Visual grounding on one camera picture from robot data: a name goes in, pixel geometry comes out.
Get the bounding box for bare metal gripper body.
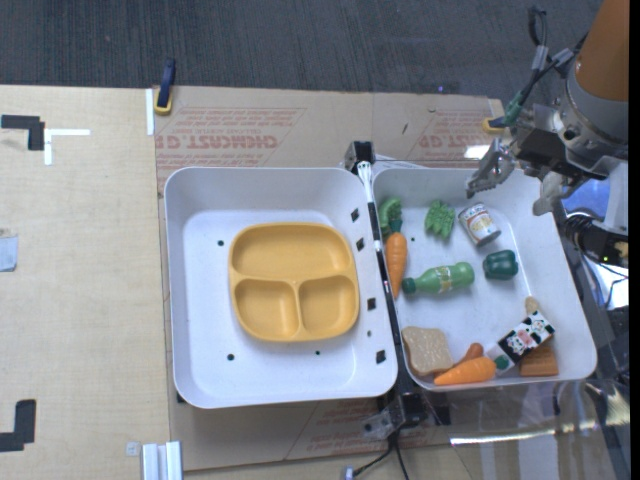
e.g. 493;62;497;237
513;98;630;182

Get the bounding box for small white and red can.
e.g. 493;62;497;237
457;202;503;248

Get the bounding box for green toy grapes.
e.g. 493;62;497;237
423;198;457;242

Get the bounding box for dark green bell pepper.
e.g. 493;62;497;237
482;248;520;282

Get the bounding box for light green toy vegetable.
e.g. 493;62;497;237
377;196;404;230

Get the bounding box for green plastic bottle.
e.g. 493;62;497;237
401;261;476;297

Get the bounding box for orange carrot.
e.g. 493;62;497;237
384;219;409;301
433;354;512;387

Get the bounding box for white plastic tray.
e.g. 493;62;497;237
163;166;400;410
371;166;599;394

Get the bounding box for thin black and white rod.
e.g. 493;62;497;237
356;161;404;400

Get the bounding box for cow print milk carton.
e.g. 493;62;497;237
486;309;557;370

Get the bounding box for orange brown biscuit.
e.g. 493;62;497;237
518;343;560;379

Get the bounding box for beige bread slice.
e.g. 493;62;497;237
400;325;455;378

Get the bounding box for yellow divided plate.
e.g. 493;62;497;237
227;221;362;344

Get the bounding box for brown cardboard board red print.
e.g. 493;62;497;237
151;85;507;472

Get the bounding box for black block with thin wires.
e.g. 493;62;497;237
343;140;377;172
361;391;432;440

